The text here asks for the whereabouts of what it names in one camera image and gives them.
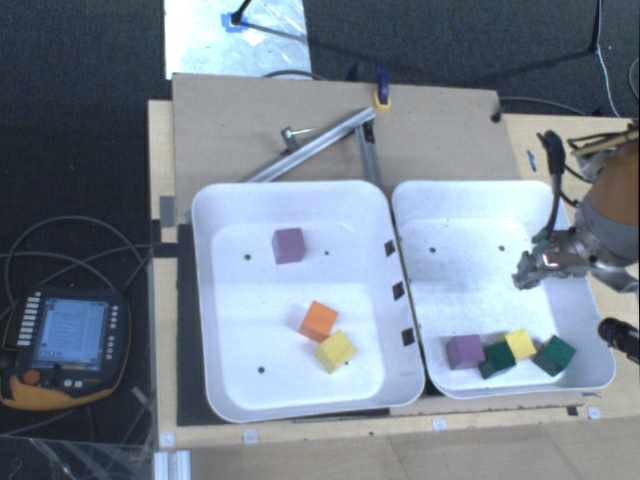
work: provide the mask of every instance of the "toy block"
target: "toy block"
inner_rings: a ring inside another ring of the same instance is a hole
[[[446,350],[452,370],[476,368],[486,359],[477,334],[456,336],[447,343]]]
[[[333,373],[351,359],[355,353],[355,347],[342,331],[333,333],[320,343],[314,352],[328,373]]]
[[[507,345],[509,345],[516,361],[526,359],[536,353],[536,347],[533,345],[525,329],[518,329],[517,331],[505,334],[504,340],[507,342]]]
[[[300,228],[278,229],[273,234],[271,245],[277,265],[302,261],[306,250]]]
[[[336,321],[337,316],[338,313],[333,309],[313,301],[298,332],[320,343],[331,334],[331,327],[333,327],[333,322]]]
[[[480,364],[480,374],[483,379],[488,379],[496,373],[504,373],[516,365],[516,360],[506,341],[485,347],[484,354],[487,360]]]
[[[551,336],[533,358],[533,362],[552,377],[564,370],[576,350],[557,336]]]

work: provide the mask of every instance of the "yellow cube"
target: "yellow cube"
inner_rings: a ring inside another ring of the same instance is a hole
[[[536,353],[536,347],[534,347],[529,334],[525,329],[519,329],[517,331],[510,332],[504,336],[507,345],[511,349],[513,357],[516,361],[531,357]]]
[[[333,373],[353,357],[356,349],[342,331],[337,331],[322,341],[314,353],[324,369],[328,373]]]

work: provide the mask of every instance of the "black floor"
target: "black floor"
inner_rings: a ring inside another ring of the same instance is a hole
[[[638,114],[628,71],[638,57],[640,0],[605,0],[602,55],[620,115]],[[315,72],[343,80],[383,62],[393,83],[482,87],[613,115],[602,66],[588,53],[596,0],[304,0]],[[89,215],[149,244],[146,102],[169,98],[163,0],[0,0],[0,253],[49,217]],[[637,68],[632,73],[637,87]],[[563,113],[509,103],[510,112]],[[85,224],[48,228],[23,244],[77,256],[117,247]],[[16,293],[63,266],[20,260]],[[101,264],[124,283],[126,254]],[[91,285],[90,276],[63,279]],[[118,392],[27,435],[142,443],[152,397],[147,286],[131,287],[134,347]],[[7,298],[0,289],[0,308]],[[0,434],[52,414],[0,408]],[[90,418],[94,420],[92,435]]]

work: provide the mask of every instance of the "orange cube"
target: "orange cube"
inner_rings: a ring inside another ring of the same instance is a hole
[[[298,332],[320,343],[331,334],[331,327],[333,327],[333,322],[336,321],[337,316],[338,313],[333,309],[313,301]]]

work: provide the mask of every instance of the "emergency stop button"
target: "emergency stop button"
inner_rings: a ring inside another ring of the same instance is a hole
[[[37,386],[40,384],[40,372],[38,370],[27,370],[22,374],[22,382],[27,386]]]

